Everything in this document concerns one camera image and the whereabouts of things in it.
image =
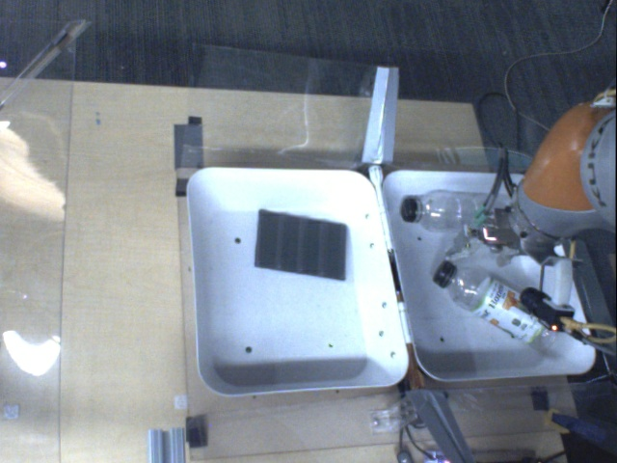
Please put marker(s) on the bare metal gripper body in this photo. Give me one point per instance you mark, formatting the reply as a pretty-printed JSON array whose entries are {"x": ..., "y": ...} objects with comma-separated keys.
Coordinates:
[{"x": 503, "y": 232}]

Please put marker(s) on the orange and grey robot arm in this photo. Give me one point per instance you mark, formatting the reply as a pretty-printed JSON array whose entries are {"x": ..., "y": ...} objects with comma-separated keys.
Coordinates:
[{"x": 554, "y": 171}]

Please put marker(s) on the clear plastic bottle black cap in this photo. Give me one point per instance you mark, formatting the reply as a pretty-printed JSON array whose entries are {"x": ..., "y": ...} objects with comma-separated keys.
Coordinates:
[{"x": 436, "y": 210}]

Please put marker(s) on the clear bottle with printed label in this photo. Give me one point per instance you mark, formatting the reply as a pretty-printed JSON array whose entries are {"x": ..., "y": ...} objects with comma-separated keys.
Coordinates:
[{"x": 499, "y": 307}]

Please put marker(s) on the white plastic tray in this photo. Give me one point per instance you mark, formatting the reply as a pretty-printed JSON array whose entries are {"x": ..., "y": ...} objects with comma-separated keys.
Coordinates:
[
  {"x": 299, "y": 321},
  {"x": 448, "y": 340}
]

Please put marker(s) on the dark grey ribbed rectangular pad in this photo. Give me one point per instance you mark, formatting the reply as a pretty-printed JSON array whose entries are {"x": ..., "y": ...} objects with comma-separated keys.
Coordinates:
[{"x": 301, "y": 245}]

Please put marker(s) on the black cylinder on white bracket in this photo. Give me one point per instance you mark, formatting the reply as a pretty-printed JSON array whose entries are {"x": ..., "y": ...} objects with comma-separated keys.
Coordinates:
[{"x": 549, "y": 309}]

